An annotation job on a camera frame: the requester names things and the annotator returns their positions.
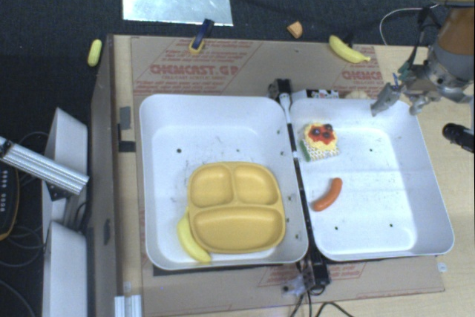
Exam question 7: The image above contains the yellow divided plate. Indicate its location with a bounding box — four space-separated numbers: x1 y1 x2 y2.
186 160 287 255

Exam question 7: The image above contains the yellow banana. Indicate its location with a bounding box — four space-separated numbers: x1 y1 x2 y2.
176 211 213 264
328 34 372 64

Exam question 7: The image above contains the black block with thin wires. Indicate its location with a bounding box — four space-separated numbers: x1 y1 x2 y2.
268 77 295 101
296 256 332 295

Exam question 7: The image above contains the thin black and white rod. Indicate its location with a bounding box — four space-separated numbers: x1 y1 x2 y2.
280 92 317 264

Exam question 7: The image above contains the orange toy bread wedge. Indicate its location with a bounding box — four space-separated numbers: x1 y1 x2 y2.
286 21 304 39

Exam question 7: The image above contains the pale bumpy toy food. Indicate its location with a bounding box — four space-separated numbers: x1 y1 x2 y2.
342 89 373 101

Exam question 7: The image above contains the orange sausage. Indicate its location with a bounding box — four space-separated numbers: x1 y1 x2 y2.
310 177 344 213

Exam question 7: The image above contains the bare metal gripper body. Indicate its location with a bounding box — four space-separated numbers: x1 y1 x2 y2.
402 62 475 105

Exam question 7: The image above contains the white plastic tray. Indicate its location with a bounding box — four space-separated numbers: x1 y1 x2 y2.
289 97 456 263
139 93 310 271

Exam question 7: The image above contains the brown cardboard board red print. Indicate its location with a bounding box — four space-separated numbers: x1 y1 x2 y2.
129 35 446 317

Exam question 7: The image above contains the black cylinder on white bracket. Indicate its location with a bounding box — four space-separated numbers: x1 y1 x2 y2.
442 122 475 154

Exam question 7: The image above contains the yellow toy corn cob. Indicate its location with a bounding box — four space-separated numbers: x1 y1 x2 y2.
87 39 103 68

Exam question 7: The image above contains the white printed carton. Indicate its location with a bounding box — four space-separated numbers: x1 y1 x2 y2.
305 88 341 100

